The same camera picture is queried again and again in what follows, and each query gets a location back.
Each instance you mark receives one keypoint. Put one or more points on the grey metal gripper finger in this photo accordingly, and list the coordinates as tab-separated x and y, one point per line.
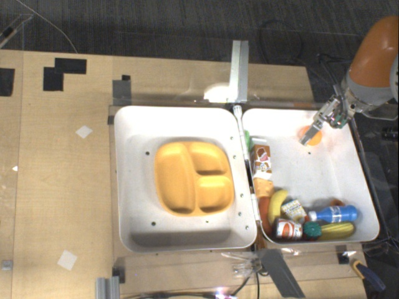
315	132
306	135

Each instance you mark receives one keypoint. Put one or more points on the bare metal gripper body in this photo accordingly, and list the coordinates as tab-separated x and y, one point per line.
331	111

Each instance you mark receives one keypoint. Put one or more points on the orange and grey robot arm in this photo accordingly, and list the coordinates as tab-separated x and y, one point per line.
372	58

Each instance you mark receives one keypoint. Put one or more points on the orange ball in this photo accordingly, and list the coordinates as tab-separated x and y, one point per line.
317	139

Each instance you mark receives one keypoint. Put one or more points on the white plastic tray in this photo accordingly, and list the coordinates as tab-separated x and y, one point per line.
140	198
327	179

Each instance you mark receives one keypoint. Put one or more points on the brown and white carton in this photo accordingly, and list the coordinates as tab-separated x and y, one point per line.
261	159

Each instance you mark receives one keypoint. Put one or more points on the green toy vegetable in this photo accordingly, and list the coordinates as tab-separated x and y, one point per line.
247	137

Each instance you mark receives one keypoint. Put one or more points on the yellow toy bread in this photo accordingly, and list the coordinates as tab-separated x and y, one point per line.
264	188

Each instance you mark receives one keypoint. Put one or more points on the yellow banana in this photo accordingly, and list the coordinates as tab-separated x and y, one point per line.
275	204

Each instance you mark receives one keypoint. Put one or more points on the small yellow and white carton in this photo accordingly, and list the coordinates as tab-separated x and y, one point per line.
293	210

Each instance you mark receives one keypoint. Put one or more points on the blue bottle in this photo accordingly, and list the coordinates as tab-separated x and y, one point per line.
338	213

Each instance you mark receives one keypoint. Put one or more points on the orange carrot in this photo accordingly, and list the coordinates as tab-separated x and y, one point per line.
264	210

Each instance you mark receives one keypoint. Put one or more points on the red can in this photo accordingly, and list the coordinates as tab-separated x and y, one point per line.
288	229

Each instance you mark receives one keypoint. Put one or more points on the yellow corn cob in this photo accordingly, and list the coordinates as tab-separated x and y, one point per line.
338	230

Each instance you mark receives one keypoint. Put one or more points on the orange divided plate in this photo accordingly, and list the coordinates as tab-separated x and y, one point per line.
174	179

